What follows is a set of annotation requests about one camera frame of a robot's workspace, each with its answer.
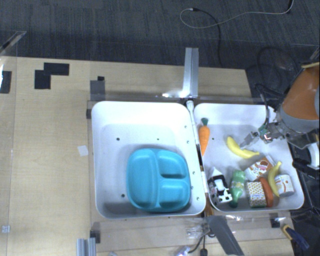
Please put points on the blue divided plate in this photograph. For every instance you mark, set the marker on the blue divided plate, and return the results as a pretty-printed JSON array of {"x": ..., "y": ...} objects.
[{"x": 145, "y": 180}]

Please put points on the white plastic tray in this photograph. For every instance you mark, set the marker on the white plastic tray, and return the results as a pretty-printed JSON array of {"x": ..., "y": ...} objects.
[
  {"x": 112, "y": 150},
  {"x": 280, "y": 150}
]

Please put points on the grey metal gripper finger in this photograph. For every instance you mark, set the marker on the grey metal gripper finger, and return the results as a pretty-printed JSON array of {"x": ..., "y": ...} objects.
[{"x": 250, "y": 139}]

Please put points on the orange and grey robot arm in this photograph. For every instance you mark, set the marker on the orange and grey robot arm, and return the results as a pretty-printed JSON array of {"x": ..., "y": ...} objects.
[{"x": 301, "y": 92}]

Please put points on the cow print milk carton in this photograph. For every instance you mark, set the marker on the cow print milk carton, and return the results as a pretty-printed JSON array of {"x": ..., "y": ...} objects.
[{"x": 220, "y": 190}]

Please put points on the white and orange can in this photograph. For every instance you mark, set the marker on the white and orange can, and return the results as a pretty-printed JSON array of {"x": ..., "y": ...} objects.
[{"x": 285, "y": 185}]

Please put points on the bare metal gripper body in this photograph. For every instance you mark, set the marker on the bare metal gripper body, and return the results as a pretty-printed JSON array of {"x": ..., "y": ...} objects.
[{"x": 273, "y": 132}]

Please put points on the orange carrot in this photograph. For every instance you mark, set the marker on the orange carrot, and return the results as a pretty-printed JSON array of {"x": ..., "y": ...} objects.
[{"x": 204, "y": 137}]

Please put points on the orange sausage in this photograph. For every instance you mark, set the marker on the orange sausage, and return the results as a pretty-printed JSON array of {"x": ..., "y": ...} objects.
[{"x": 268, "y": 192}]

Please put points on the black cylinder on white bracket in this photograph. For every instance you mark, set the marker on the black cylinder on white bracket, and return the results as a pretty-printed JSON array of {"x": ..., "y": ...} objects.
[{"x": 303, "y": 165}]

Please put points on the white and orange carton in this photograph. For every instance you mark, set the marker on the white and orange carton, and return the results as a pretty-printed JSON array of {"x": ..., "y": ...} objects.
[{"x": 258, "y": 168}]

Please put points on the yellow patterned box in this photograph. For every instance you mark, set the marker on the yellow patterned box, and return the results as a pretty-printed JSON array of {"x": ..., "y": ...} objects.
[{"x": 255, "y": 195}]

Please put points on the green bottle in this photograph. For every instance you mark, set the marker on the green bottle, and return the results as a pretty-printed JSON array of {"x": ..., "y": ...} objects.
[{"x": 237, "y": 187}]

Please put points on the yellow banana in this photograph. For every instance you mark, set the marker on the yellow banana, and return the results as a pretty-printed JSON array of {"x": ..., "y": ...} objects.
[
  {"x": 237, "y": 148},
  {"x": 272, "y": 180}
]

